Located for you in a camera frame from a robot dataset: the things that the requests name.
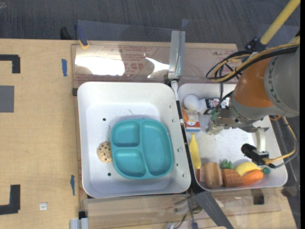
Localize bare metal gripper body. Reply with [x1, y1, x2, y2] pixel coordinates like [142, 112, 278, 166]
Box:
[209, 107, 254, 131]

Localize white plastic tray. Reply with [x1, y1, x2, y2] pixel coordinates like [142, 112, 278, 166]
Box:
[177, 83, 288, 192]
[76, 81, 192, 198]

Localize white and orange carton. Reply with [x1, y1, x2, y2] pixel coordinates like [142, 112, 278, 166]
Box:
[184, 110, 202, 133]

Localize long yellow banana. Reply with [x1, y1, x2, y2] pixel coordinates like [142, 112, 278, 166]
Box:
[189, 133, 202, 170]

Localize white egg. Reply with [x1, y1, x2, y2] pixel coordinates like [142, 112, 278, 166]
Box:
[183, 94, 201, 111]

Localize brown bread loaf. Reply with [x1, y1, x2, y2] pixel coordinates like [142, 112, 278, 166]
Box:
[203, 161, 224, 189]

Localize short yellow banana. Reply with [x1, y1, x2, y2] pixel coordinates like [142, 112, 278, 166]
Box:
[235, 161, 263, 177]

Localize orange pineapple with green leaves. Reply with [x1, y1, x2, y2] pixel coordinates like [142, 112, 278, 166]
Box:
[219, 160, 244, 188]

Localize orange carrot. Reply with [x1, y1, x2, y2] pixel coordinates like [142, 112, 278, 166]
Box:
[241, 167, 271, 186]

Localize blue divided plate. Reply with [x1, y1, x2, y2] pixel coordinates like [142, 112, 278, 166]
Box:
[110, 118, 174, 179]

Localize tan chocolate chip biscuit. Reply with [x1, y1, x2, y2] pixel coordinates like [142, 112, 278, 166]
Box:
[96, 141, 113, 164]

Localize yellow pole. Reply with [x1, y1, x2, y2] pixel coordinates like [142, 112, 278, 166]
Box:
[244, 0, 300, 52]

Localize black cylinder on white bracket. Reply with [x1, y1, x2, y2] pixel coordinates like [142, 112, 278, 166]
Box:
[241, 127, 270, 166]

